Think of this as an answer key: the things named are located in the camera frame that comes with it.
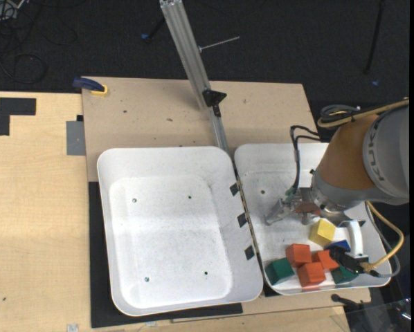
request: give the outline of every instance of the toy block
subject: toy block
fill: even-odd
[[[332,277],[336,284],[351,282],[358,274],[352,273],[342,266],[332,271]]]
[[[313,262],[320,262],[323,265],[324,269],[334,270],[339,267],[338,262],[336,262],[330,256],[329,250],[318,251],[312,255]]]
[[[327,220],[320,219],[315,224],[313,224],[312,230],[310,231],[309,240],[325,247],[333,241],[335,230],[335,225]]]
[[[341,240],[341,241],[332,242],[331,244],[326,245],[324,247],[324,249],[328,250],[329,248],[334,247],[334,246],[342,247],[342,248],[346,249],[347,252],[350,252],[350,246],[349,246],[347,240]]]
[[[312,262],[310,246],[303,243],[293,243],[285,250],[285,256],[294,268],[299,268],[303,264]]]
[[[306,263],[298,268],[297,273],[303,287],[318,285],[325,281],[324,268],[320,262]]]
[[[289,260],[286,257],[271,262],[265,268],[265,273],[267,274],[271,285],[281,283],[295,275],[295,272],[291,269]]]

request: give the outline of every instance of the green block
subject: green block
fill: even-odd
[[[342,284],[351,282],[358,274],[349,272],[344,267],[339,266],[339,268],[332,270],[332,276],[336,284]]]
[[[270,284],[275,285],[289,279],[295,272],[290,266],[289,260],[285,257],[271,262],[266,268],[265,273],[269,278]]]

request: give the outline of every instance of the red block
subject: red block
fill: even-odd
[[[297,273],[301,286],[318,285],[325,281],[324,268],[320,262],[306,263],[298,268]]]
[[[310,246],[302,243],[293,243],[286,250],[285,255],[294,268],[299,268],[303,264],[312,262]]]
[[[339,267],[338,262],[330,256],[329,250],[318,251],[312,255],[313,262],[320,262],[324,269],[335,270]]]

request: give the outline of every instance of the blue and yellow object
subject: blue and yellow object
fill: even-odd
[[[90,90],[90,93],[92,95],[107,94],[107,86],[100,84],[94,80],[87,79],[86,77],[75,77],[73,79],[72,86],[79,89]]]

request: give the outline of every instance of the wooden table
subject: wooden table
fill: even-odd
[[[91,328],[88,182],[95,180],[95,159],[113,143],[132,146],[131,140],[125,141],[129,134],[123,133],[123,122],[138,123],[125,131],[137,135],[136,146],[189,145],[181,141],[212,145],[213,137],[209,121],[187,106],[192,102],[188,81],[95,80],[107,84],[107,97],[128,100],[118,102],[124,104],[119,108],[122,114],[118,105],[108,106],[109,98],[95,98],[87,91],[82,95],[0,92],[0,98],[37,99],[36,116],[11,116],[10,135],[0,136],[0,331],[65,332],[72,324],[78,324],[79,332],[147,329],[144,323]],[[228,94],[222,113],[231,149],[259,140],[288,142],[286,130],[293,123],[314,128],[301,85],[212,82],[212,86]],[[151,108],[144,95],[153,100]],[[172,95],[180,97],[177,107]],[[104,104],[108,113],[126,117],[110,125],[107,114],[98,113]],[[83,111],[87,159],[68,156],[66,150],[66,122]],[[190,136],[179,138],[188,125]],[[111,137],[116,127],[118,136]],[[164,127],[168,132],[162,144],[153,143]],[[243,303],[241,315],[164,320],[156,322],[153,331],[278,331],[280,326],[286,331],[341,331],[347,322],[331,294],[261,295]],[[368,288],[341,289],[339,294],[356,302],[370,301]]]

